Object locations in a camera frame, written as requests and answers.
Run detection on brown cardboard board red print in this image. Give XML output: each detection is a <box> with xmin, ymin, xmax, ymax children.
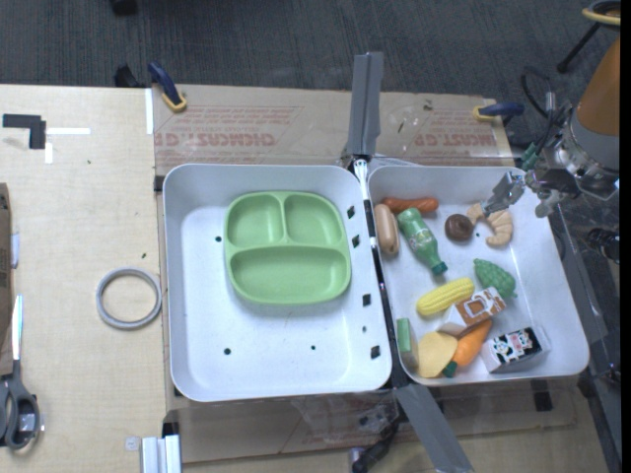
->
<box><xmin>152</xmin><ymin>84</ymin><xmax>578</xmax><ymax>465</ymax></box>

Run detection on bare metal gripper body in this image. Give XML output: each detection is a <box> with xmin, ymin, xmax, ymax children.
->
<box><xmin>525</xmin><ymin>138</ymin><xmax>620</xmax><ymax>202</ymax></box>

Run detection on green divided plate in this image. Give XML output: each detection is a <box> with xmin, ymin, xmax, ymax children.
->
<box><xmin>223</xmin><ymin>190</ymin><xmax>353</xmax><ymax>306</ymax></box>

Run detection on white tape roll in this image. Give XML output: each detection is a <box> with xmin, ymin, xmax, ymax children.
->
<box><xmin>96</xmin><ymin>267</ymin><xmax>163</xmax><ymax>331</ymax></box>

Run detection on green toy grapes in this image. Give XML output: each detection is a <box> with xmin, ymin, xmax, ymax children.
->
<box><xmin>472</xmin><ymin>257</ymin><xmax>519</xmax><ymax>300</ymax></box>

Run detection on grey handled scissors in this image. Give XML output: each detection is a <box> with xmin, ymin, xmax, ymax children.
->
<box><xmin>0</xmin><ymin>293</ymin><xmax>42</xmax><ymax>450</ymax></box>

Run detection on green and cream toy block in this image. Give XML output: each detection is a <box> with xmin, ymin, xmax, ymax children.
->
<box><xmin>396</xmin><ymin>317</ymin><xmax>421</xmax><ymax>372</ymax></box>

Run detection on black cylinder on white bracket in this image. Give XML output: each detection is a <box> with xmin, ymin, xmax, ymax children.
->
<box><xmin>586</xmin><ymin>227</ymin><xmax>621</xmax><ymax>264</ymax></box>

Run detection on orange toy sausage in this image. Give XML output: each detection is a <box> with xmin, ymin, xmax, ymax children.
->
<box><xmin>382</xmin><ymin>196</ymin><xmax>440</xmax><ymax>216</ymax></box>

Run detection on green toy bottle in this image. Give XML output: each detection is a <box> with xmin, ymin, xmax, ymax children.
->
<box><xmin>396</xmin><ymin>207</ymin><xmax>449</xmax><ymax>276</ymax></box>

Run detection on white cow print carton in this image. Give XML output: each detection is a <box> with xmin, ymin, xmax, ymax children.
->
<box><xmin>480</xmin><ymin>326</ymin><xmax>551</xmax><ymax>375</ymax></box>

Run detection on brown toy doughnut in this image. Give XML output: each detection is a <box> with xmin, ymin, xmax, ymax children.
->
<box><xmin>444</xmin><ymin>213</ymin><xmax>475</xmax><ymax>243</ymax></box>

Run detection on beige toy croissant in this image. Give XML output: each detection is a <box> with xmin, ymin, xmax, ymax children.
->
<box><xmin>466</xmin><ymin>202</ymin><xmax>515</xmax><ymax>249</ymax></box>

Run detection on brown cardboard piece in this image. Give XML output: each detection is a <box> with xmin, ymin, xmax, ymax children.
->
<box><xmin>0</xmin><ymin>182</ymin><xmax>21</xmax><ymax>376</ymax></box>

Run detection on toy hot dog bun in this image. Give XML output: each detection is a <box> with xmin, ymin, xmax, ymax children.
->
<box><xmin>373</xmin><ymin>203</ymin><xmax>401</xmax><ymax>257</ymax></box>

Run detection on white plastic tray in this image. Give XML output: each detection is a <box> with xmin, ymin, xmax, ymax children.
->
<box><xmin>162</xmin><ymin>164</ymin><xmax>394</xmax><ymax>404</ymax></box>
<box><xmin>367</xmin><ymin>165</ymin><xmax>592</xmax><ymax>388</ymax></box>

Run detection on yellow toy corn cob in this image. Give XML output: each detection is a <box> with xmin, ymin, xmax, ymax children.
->
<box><xmin>416</xmin><ymin>277</ymin><xmax>476</xmax><ymax>318</ymax></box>

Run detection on orange toy carrot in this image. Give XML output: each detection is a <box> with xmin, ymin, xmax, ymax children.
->
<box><xmin>442</xmin><ymin>318</ymin><xmax>494</xmax><ymax>379</ymax></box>

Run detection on yellow toy crisp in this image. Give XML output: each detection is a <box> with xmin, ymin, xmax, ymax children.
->
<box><xmin>417</xmin><ymin>331</ymin><xmax>459</xmax><ymax>379</ymax></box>

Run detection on orange and white toy carton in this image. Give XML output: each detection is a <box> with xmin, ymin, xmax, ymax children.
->
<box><xmin>453</xmin><ymin>287</ymin><xmax>508</xmax><ymax>328</ymax></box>

